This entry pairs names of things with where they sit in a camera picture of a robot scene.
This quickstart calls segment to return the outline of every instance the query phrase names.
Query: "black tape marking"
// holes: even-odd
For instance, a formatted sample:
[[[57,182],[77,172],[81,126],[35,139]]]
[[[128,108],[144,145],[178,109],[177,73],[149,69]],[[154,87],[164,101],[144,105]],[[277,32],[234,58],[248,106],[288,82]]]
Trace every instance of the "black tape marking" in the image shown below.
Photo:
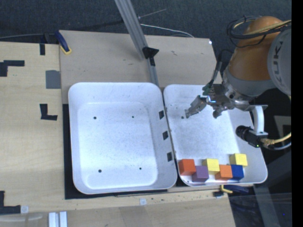
[[[45,44],[40,44],[40,55],[45,55]]]
[[[61,88],[61,75],[57,70],[45,71],[46,89],[60,89]]]
[[[172,161],[172,152],[167,153],[167,161]]]
[[[0,215],[5,214],[19,214],[21,213],[21,206],[4,206],[4,191],[0,191]]]
[[[47,104],[40,104],[40,110],[41,110],[41,119],[45,120],[57,120],[57,115],[48,115],[47,114]]]
[[[159,112],[159,118],[162,119],[163,117],[164,117],[164,111],[162,110]]]
[[[165,131],[163,134],[163,140],[166,140],[169,137],[169,133]]]
[[[9,66],[24,66],[25,61],[3,61],[0,62],[0,77],[7,77]]]

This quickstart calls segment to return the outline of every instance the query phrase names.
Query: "yellow block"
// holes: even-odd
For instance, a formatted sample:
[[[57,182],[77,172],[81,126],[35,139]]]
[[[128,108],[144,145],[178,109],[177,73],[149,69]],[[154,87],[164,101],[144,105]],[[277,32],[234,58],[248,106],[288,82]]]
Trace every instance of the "yellow block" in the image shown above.
[[[246,154],[235,153],[229,157],[230,164],[247,166]]]
[[[208,173],[214,175],[220,171],[219,160],[207,158],[202,162],[202,165],[207,166]]]

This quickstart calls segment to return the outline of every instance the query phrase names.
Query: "blue block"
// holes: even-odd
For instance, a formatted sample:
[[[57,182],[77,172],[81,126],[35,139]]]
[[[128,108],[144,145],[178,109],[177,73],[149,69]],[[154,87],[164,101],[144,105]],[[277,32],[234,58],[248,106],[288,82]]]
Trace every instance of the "blue block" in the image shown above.
[[[232,179],[231,180],[238,181],[244,177],[243,166],[231,164],[231,167],[232,167]]]

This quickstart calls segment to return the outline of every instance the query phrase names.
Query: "white tray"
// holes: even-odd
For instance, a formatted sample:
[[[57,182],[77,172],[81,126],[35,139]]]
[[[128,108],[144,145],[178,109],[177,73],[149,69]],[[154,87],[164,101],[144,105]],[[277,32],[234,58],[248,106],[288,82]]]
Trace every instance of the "white tray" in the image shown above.
[[[152,83],[77,83],[68,93],[72,174],[85,194],[168,189],[177,180]]]
[[[239,125],[253,124],[249,112],[239,109],[224,111],[217,119],[213,108],[206,106],[198,114],[185,116],[185,110],[197,95],[202,94],[204,85],[169,85],[164,89],[164,103],[170,127],[176,160],[194,159],[202,165],[206,158],[216,158],[219,164],[229,164],[234,153],[247,155],[248,166],[244,167],[244,178],[240,181],[218,181],[210,175],[205,183],[192,182],[191,176],[181,176],[189,186],[262,183],[267,178],[267,167],[260,148],[254,148],[235,134]]]

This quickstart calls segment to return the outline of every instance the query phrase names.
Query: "black clamp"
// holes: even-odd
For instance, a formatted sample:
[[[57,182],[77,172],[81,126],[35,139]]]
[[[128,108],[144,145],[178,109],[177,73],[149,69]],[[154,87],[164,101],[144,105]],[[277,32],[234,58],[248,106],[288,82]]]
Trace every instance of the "black clamp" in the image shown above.
[[[143,54],[145,56],[146,59],[150,59],[150,63],[152,66],[156,66],[155,64],[155,60],[154,60],[154,56],[159,52],[158,49],[153,49],[153,48],[150,48],[150,47],[144,47],[142,49],[143,51]]]

